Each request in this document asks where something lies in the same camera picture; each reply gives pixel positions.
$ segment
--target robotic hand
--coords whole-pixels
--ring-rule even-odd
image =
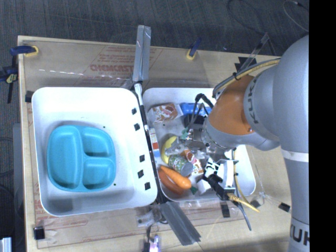
[[[201,139],[223,151],[245,144],[281,146],[292,198],[288,251],[309,251],[309,37],[294,43],[276,65],[245,75],[217,98]]]

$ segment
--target tin can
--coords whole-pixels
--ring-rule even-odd
[[[168,160],[168,165],[182,176],[188,176],[193,171],[193,164],[181,155],[171,155]]]

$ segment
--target dark gray floor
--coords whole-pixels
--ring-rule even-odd
[[[0,0],[0,67],[18,35],[134,44],[139,24],[151,27],[152,46],[188,48],[200,37],[199,49],[246,54],[267,32],[260,54],[281,56],[308,34],[308,9],[309,0]],[[7,92],[0,82],[0,238],[13,234],[17,82],[11,104]]]

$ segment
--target blue divided plate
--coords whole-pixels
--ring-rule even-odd
[[[61,190],[100,191],[115,179],[115,155],[113,141],[106,132],[87,126],[59,126],[48,141],[48,175]]]

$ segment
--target carrot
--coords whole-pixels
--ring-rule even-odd
[[[163,165],[161,165],[160,169],[162,169],[162,171],[165,172],[180,188],[184,190],[191,188],[191,181],[188,177],[182,176],[179,172]]]
[[[174,192],[178,195],[182,195],[183,189],[177,186],[175,183],[173,183],[167,176],[167,174],[162,170],[158,170],[159,178],[162,184],[171,192]]]

